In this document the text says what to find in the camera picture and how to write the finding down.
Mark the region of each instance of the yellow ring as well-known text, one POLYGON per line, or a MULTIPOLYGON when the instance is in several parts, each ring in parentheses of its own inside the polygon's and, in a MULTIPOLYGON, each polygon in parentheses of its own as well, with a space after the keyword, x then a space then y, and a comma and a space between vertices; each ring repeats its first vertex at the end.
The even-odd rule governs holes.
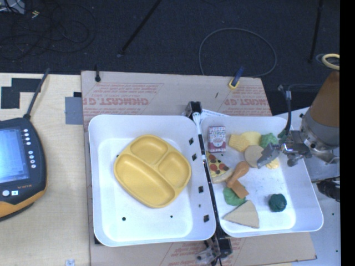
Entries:
POLYGON ((330 58, 330 57, 335 57, 335 58, 338 58, 340 60, 340 55, 339 54, 335 54, 335 53, 330 53, 330 54, 325 54, 323 55, 322 57, 322 62, 323 64, 326 66, 326 67, 329 67, 329 68, 332 68, 332 69, 335 69, 335 70, 340 70, 340 66, 338 65, 334 65, 330 62, 328 62, 327 58, 330 58))

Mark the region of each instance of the black metal rod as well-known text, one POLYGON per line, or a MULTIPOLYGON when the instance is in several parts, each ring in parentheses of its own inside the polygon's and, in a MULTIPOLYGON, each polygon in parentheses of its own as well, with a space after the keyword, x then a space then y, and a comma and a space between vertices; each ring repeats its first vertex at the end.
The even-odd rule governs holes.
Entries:
POLYGON ((145 23, 149 20, 150 16, 154 13, 154 11, 157 9, 158 5, 160 4, 162 0, 157 0, 153 7, 150 9, 148 14, 145 16, 143 21, 140 23, 140 25, 137 27, 137 29, 134 31, 134 33, 131 35, 131 37, 128 39, 128 41, 125 43, 125 45, 122 47, 121 52, 117 55, 117 57, 121 57, 124 52, 126 51, 127 47, 129 44, 133 41, 133 39, 137 36, 137 34, 140 32, 142 27, 145 25, 145 23))
POLYGON ((318 5, 318 13, 317 13, 317 20, 316 20, 316 27, 315 27, 315 33, 313 35, 313 42, 312 42, 312 48, 311 48, 311 53, 310 57, 308 59, 308 62, 312 62, 313 56, 315 54, 315 49, 316 49, 316 43, 317 43, 317 37, 318 37, 318 31, 320 27, 320 21, 321 21, 321 13, 323 10, 323 2, 324 0, 319 0, 319 5, 318 5))

